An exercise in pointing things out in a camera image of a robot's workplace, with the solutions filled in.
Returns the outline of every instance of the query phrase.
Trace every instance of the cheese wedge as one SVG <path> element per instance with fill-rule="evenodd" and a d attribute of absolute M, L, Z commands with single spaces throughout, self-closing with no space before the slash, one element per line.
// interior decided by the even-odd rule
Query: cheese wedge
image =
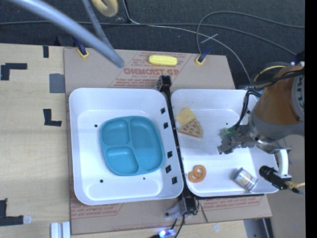
<path fill-rule="evenodd" d="M 194 137 L 203 137 L 204 131 L 197 119 L 192 120 L 178 130 L 180 133 Z"/>
<path fill-rule="evenodd" d="M 176 116 L 179 123 L 184 126 L 196 118 L 195 114 L 189 109 L 185 108 L 181 113 Z"/>

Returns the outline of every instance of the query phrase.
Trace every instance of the black tape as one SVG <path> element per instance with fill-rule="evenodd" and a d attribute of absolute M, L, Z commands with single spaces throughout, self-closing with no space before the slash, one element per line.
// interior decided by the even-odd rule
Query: black tape
<path fill-rule="evenodd" d="M 45 119 L 44 125 L 61 127 L 61 121 L 52 121 L 51 109 L 43 109 L 43 113 L 44 113 L 44 119 Z"/>
<path fill-rule="evenodd" d="M 27 69 L 27 63 L 6 62 L 5 67 L 8 69 Z"/>
<path fill-rule="evenodd" d="M 43 46 L 43 57 L 49 58 L 49 47 L 48 46 Z"/>
<path fill-rule="evenodd" d="M 9 80 L 10 70 L 5 66 L 1 65 L 0 80 Z"/>
<path fill-rule="evenodd" d="M 10 70 L 12 69 L 27 69 L 27 63 L 5 63 L 5 65 L 1 65 L 0 69 L 0 80 L 9 80 Z"/>
<path fill-rule="evenodd" d="M 8 217 L 6 215 L 6 202 L 7 202 L 7 198 L 5 200 L 0 200 L 0 226 L 22 225 L 23 224 L 22 215 L 18 217 Z"/>

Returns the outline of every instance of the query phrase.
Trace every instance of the can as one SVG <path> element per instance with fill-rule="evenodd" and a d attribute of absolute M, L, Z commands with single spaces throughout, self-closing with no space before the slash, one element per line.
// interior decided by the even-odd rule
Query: can
<path fill-rule="evenodd" d="M 252 176 L 249 172 L 247 172 L 243 168 L 240 168 L 235 173 L 235 175 L 233 176 L 233 179 L 248 191 L 250 191 L 256 185 L 258 181 L 257 178 Z"/>

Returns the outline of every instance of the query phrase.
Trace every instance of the cable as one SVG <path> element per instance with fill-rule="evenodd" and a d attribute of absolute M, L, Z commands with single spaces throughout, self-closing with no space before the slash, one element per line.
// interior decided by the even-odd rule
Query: cable
<path fill-rule="evenodd" d="M 182 220 L 182 223 L 180 224 L 179 229 L 178 229 L 178 231 L 177 231 L 177 234 L 175 235 L 175 237 L 174 237 L 174 238 L 177 238 L 177 236 L 179 235 L 179 232 L 180 232 L 180 230 L 182 229 L 182 227 L 183 227 L 184 223 L 185 223 L 185 214 L 183 214 L 183 220 Z"/>
<path fill-rule="evenodd" d="M 285 184 L 290 188 L 299 188 L 299 187 L 305 186 L 304 182 L 295 183 L 295 182 L 286 181 Z"/>
<path fill-rule="evenodd" d="M 296 189 L 296 188 L 292 188 L 291 190 L 292 190 L 294 193 L 296 193 L 296 194 L 305 195 L 305 192 L 300 191 L 300 190 L 298 190 L 298 189 Z"/>
<path fill-rule="evenodd" d="M 241 123 L 241 121 L 242 121 L 242 119 L 243 119 L 243 117 L 245 116 L 245 114 L 246 114 L 246 112 L 247 112 L 247 110 L 248 110 L 248 104 L 249 104 L 249 96 L 250 95 L 255 95 L 256 97 L 260 97 L 261 96 L 261 94 L 260 93 L 258 93 L 258 92 L 256 92 L 256 91 L 253 91 L 253 90 L 248 90 L 247 92 L 246 92 L 246 95 L 244 96 L 244 99 L 243 99 L 243 105 L 242 105 L 242 111 L 241 111 L 241 114 L 240 114 L 240 118 L 239 118 L 239 120 L 236 122 L 236 124 L 235 125 L 233 125 L 229 130 L 236 130 L 239 126 L 240 126 L 240 123 Z"/>
<path fill-rule="evenodd" d="M 258 20 L 262 20 L 262 21 L 265 21 L 265 22 L 268 22 L 268 23 L 272 23 L 272 24 L 277 24 L 277 25 L 281 25 L 281 26 L 285 26 L 285 27 L 292 27 L 292 28 L 299 28 L 299 29 L 304 29 L 305 27 L 303 26 L 295 26 L 295 25 L 290 25 L 290 24 L 284 24 L 284 23 L 280 23 L 280 22 L 276 22 L 276 21 L 273 21 L 273 20 L 269 20 L 269 19 L 265 19 L 265 18 L 261 18 L 261 17 L 257 17 L 257 16 L 253 16 L 253 15 L 250 15 L 250 14 L 247 14 L 247 13 L 243 13 L 243 12 L 236 12 L 236 11 L 215 11 L 215 12 L 212 12 L 212 13 L 209 13 L 207 15 L 205 15 L 201 20 L 200 22 L 198 23 L 197 25 L 197 30 L 196 32 L 199 33 L 199 29 L 200 29 L 200 26 L 202 25 L 202 22 L 212 16 L 212 15 L 216 15 L 216 14 L 225 14 L 225 13 L 229 13 L 229 14 L 235 14 L 235 15 L 242 15 L 242 16 L 246 16 L 246 17 L 250 17 L 250 18 L 255 18 L 255 19 L 258 19 Z M 199 53 L 201 54 L 201 49 L 199 47 L 199 40 L 198 40 L 198 34 L 196 35 L 196 42 L 197 42 L 197 48 L 198 48 L 198 51 Z"/>
<path fill-rule="evenodd" d="M 128 19 L 130 20 L 130 22 L 134 23 L 134 24 L 139 24 L 138 22 L 135 22 L 131 17 L 130 17 L 130 13 L 127 7 L 127 3 L 126 0 L 122 0 L 123 1 L 123 5 L 124 5 L 124 9 L 125 9 L 125 13 L 127 14 Z"/>
<path fill-rule="evenodd" d="M 276 82 L 283 80 L 283 79 L 287 79 L 287 78 L 292 78 L 292 77 L 296 77 L 296 76 L 300 76 L 300 75 L 305 75 L 305 67 L 303 67 L 300 70 L 296 70 L 296 71 L 289 71 L 285 74 L 283 74 L 280 77 L 272 77 L 270 79 L 267 80 L 261 80 L 259 82 L 257 82 L 257 79 L 260 75 L 262 75 L 264 72 L 267 72 L 269 70 L 272 69 L 276 69 L 276 68 L 284 68 L 286 66 L 288 66 L 286 64 L 275 64 L 269 67 L 264 67 L 260 72 L 255 73 L 252 78 L 251 78 L 251 84 L 255 87 L 268 87 L 271 86 L 273 84 L 275 84 Z"/>
<path fill-rule="evenodd" d="M 199 208 L 200 208 L 200 203 L 199 203 L 199 200 L 197 200 L 197 210 L 193 213 L 193 215 L 197 215 L 198 214 Z"/>
<path fill-rule="evenodd" d="M 44 20 L 34 20 L 34 21 L 16 21 L 16 22 L 0 22 L 0 26 L 1 25 L 14 25 L 14 24 L 41 24 L 41 23 L 51 23 L 49 21 L 44 21 Z M 79 24 L 92 24 L 91 22 L 87 22 L 87 21 L 78 21 Z M 105 26 L 151 26 L 151 27 L 162 27 L 162 28 L 170 28 L 170 29 L 176 29 L 176 30 L 183 30 L 183 31 L 187 31 L 187 32 L 191 32 L 191 33 L 197 33 L 195 31 L 191 31 L 191 30 L 188 30 L 188 29 L 184 29 L 184 28 L 177 28 L 177 27 L 171 27 L 171 26 L 197 26 L 197 23 L 156 23 L 156 24 L 153 24 L 153 23 L 134 23 L 134 24 L 131 24 L 131 23 L 121 23 L 121 24 L 115 24 L 115 23 L 100 23 L 100 25 L 105 25 Z M 262 40 L 262 41 L 265 41 L 267 43 L 270 43 L 292 55 L 296 54 L 295 52 L 275 43 L 275 42 L 272 42 L 266 38 L 262 38 L 260 36 L 257 36 L 257 35 L 254 35 L 254 34 L 251 34 L 251 33 L 248 33 L 248 32 L 244 32 L 244 31 L 241 31 L 241 30 L 238 30 L 238 29 L 234 29 L 234 28 L 230 28 L 230 27 L 225 27 L 225 26 L 218 26 L 218 25 L 211 25 L 211 24 L 201 24 L 201 26 L 207 26 L 207 27 L 215 27 L 215 28 L 221 28 L 221 29 L 226 29 L 226 30 L 230 30 L 230 31 L 235 31 L 235 32 L 238 32 L 238 33 L 242 33 L 242 34 L 245 34 L 245 35 L 249 35 L 251 37 L 254 37 L 254 38 L 257 38 L 259 40 Z M 211 39 L 211 40 L 214 40 L 214 37 L 215 36 L 207 36 L 205 34 L 202 34 L 202 33 L 198 33 L 199 35 L 201 36 L 204 36 L 208 39 Z"/>
<path fill-rule="evenodd" d="M 175 227 L 177 220 L 178 220 L 178 218 L 175 219 L 173 225 L 171 226 L 171 229 L 173 229 Z"/>
<path fill-rule="evenodd" d="M 0 25 L 9 25 L 9 24 L 23 24 L 23 23 L 26 23 L 26 24 L 31 24 L 31 23 L 50 23 L 49 21 L 20 21 L 20 22 L 3 22 L 3 23 L 0 23 Z M 92 24 L 91 22 L 82 22 L 82 21 L 79 21 L 78 23 L 80 24 Z M 174 29 L 174 30 L 182 30 L 182 31 L 186 31 L 186 32 L 189 32 L 189 33 L 193 33 L 193 34 L 196 34 L 195 31 L 191 31 L 191 30 L 188 30 L 188 29 L 184 29 L 184 28 L 178 28 L 178 27 L 170 27 L 168 26 L 169 24 L 164 24 L 164 25 L 149 25 L 149 24 L 139 24 L 139 23 L 136 23 L 136 24 L 111 24 L 111 23 L 100 23 L 101 25 L 110 25 L 110 26 L 150 26 L 150 27 L 161 27 L 161 28 L 170 28 L 170 29 Z M 174 24 L 172 23 L 171 25 L 197 25 L 197 24 L 187 24 L 187 23 L 184 23 L 184 24 Z M 226 44 L 222 43 L 221 41 L 219 40 L 216 40 L 210 36 L 207 36 L 205 34 L 201 34 L 199 33 L 199 35 L 201 36 L 204 36 L 206 38 L 209 38 L 209 39 L 212 39 L 213 41 L 219 43 L 220 45 L 224 46 L 225 48 L 227 48 L 229 51 L 231 51 L 233 53 L 233 55 L 237 58 L 237 60 L 239 61 L 239 63 L 241 64 L 242 68 L 244 69 L 249 81 L 250 81 L 250 77 L 247 73 L 247 70 L 245 68 L 245 66 L 243 65 L 241 59 L 238 57 L 238 55 L 231 49 L 229 48 Z"/>
<path fill-rule="evenodd" d="M 91 7 L 89 0 L 81 0 L 83 2 L 83 5 L 85 7 L 85 10 L 90 18 L 90 21 L 96 31 L 97 36 L 105 43 L 107 44 L 111 49 L 113 49 L 112 45 L 110 44 L 108 38 L 106 37 L 103 29 L 101 28 L 101 25 L 99 24 L 99 21 L 94 13 L 93 8 Z"/>
<path fill-rule="evenodd" d="M 79 39 L 86 45 L 96 49 L 104 57 L 108 58 L 116 66 L 122 68 L 124 66 L 123 59 L 104 42 L 99 40 L 92 33 L 87 31 L 77 22 L 66 16 L 59 10 L 43 2 L 42 0 L 7 0 L 13 4 L 21 6 L 26 10 L 42 17 L 55 24 L 65 32 Z"/>

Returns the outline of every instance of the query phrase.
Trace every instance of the cardboard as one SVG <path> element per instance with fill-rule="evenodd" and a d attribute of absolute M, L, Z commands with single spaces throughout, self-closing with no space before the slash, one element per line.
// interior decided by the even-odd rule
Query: cardboard
<path fill-rule="evenodd" d="M 82 87 L 155 88 L 160 75 L 171 76 L 171 92 L 186 88 L 234 89 L 227 59 L 224 56 L 209 55 L 205 63 L 198 66 L 195 64 L 196 54 L 118 50 L 126 64 L 124 68 L 119 69 L 94 50 L 88 49 L 88 52 L 89 57 L 82 59 L 76 48 L 64 49 L 72 234 L 170 227 L 174 220 L 164 219 L 164 211 L 174 206 L 177 198 L 100 206 L 88 206 L 79 202 L 73 191 L 69 95 Z M 175 56 L 178 64 L 173 67 L 149 64 L 149 55 Z M 215 198 L 200 200 L 198 214 L 187 218 L 185 224 L 270 216 L 271 211 L 265 195 L 234 199 Z"/>

